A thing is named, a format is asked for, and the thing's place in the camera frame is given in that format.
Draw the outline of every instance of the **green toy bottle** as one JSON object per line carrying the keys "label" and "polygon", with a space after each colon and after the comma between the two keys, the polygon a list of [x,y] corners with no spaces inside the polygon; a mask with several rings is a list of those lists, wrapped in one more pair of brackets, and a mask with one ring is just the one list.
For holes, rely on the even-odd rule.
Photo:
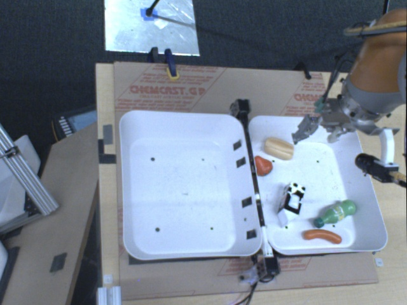
{"label": "green toy bottle", "polygon": [[346,216],[353,215],[356,212],[356,206],[353,201],[345,200],[328,210],[319,218],[314,220],[316,228],[321,228],[324,224],[336,224]]}

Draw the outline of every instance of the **wooden table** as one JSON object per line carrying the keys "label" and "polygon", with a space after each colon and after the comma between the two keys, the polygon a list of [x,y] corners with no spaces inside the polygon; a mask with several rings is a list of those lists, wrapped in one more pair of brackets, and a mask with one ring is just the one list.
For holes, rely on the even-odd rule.
{"label": "wooden table", "polygon": [[2,305],[71,304],[97,201],[96,142],[93,124],[52,146],[41,181],[60,207],[3,242],[19,251]]}
{"label": "wooden table", "polygon": [[[111,64],[97,65],[97,107],[99,112],[99,139],[103,139],[104,124],[114,123],[114,68]],[[329,74],[324,73],[327,83]],[[335,84],[332,95],[340,91],[340,85]],[[402,130],[396,135],[396,158],[400,171],[405,173],[404,151],[404,121],[405,105],[396,109],[390,118],[382,119],[381,126],[395,126]],[[359,134],[364,152],[380,155],[378,138]],[[104,146],[105,154],[115,154],[115,142]],[[104,281],[105,287],[119,285],[119,263],[117,247],[117,204],[116,172],[113,166],[100,166],[100,213],[102,236],[102,272],[111,276]],[[407,299],[407,244],[406,244],[406,190],[395,184],[373,182],[378,202],[383,214],[388,232],[388,244],[372,256],[376,260],[378,283],[368,285],[349,285],[323,288],[300,288],[291,290],[273,290],[256,292],[251,304],[403,304]],[[197,295],[193,297],[169,297],[157,299],[141,299],[123,301],[125,305],[175,305],[175,304],[234,304],[244,298],[245,294]]]}

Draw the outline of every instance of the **metal sheet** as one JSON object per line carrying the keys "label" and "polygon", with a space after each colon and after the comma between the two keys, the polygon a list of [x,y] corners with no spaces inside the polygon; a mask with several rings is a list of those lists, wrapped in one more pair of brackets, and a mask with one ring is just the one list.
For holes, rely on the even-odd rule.
{"label": "metal sheet", "polygon": [[170,48],[176,55],[199,56],[192,0],[161,0],[153,17],[142,10],[154,0],[105,0],[107,51],[159,53]]}

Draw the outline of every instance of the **toy sausage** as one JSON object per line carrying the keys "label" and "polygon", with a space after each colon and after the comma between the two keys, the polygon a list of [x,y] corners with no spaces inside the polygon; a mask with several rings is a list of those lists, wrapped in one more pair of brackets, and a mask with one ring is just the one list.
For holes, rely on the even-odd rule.
{"label": "toy sausage", "polygon": [[340,244],[342,242],[342,237],[338,234],[332,233],[331,231],[326,231],[325,229],[310,229],[303,233],[303,237],[306,240],[313,240],[314,238],[322,238],[323,240],[330,241],[334,244]]}

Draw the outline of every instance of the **black and white toy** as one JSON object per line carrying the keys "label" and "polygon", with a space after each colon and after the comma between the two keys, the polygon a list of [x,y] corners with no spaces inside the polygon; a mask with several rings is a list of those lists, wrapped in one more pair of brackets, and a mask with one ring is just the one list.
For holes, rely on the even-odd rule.
{"label": "black and white toy", "polygon": [[280,203],[277,217],[282,227],[297,218],[301,210],[301,200],[305,194],[305,187],[290,183],[284,188],[283,198]]}

